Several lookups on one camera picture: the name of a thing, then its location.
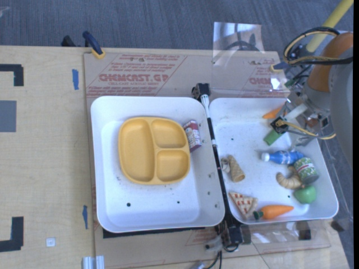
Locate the tan and red pie slice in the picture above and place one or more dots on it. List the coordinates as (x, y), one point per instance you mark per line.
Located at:
(244, 204)

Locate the green and red can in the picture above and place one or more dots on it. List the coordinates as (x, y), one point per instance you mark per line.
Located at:
(307, 170)

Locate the tan ice cream cone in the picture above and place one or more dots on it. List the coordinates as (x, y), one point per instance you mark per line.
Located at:
(236, 169)

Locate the orange carrot green top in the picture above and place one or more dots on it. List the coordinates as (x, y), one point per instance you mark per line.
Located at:
(275, 212)

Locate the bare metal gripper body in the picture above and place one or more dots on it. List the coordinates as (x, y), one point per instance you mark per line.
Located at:
(314, 113)

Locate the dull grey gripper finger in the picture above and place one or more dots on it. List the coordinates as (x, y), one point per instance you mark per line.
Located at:
(306, 140)
(291, 103)

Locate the white plastic tray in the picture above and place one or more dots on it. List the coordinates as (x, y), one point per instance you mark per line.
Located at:
(157, 206)
(246, 139)

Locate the yellow divided plate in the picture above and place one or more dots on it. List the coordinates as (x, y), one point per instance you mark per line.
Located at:
(140, 150)

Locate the thin black and white rod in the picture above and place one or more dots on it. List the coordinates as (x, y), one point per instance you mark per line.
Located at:
(213, 141)

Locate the green apple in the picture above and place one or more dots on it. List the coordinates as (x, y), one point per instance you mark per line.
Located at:
(305, 195)

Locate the red and white carton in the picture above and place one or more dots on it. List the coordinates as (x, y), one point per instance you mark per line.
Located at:
(193, 136)

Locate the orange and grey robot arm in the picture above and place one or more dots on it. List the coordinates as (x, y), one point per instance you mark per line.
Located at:
(342, 99)

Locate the blue bottle white cap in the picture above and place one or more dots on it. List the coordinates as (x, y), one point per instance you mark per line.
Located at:
(283, 157)

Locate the tan croissant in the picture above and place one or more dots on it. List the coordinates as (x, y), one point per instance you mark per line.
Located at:
(289, 181)

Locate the brown cardboard board red print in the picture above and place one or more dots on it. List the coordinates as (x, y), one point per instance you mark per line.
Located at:
(140, 77)

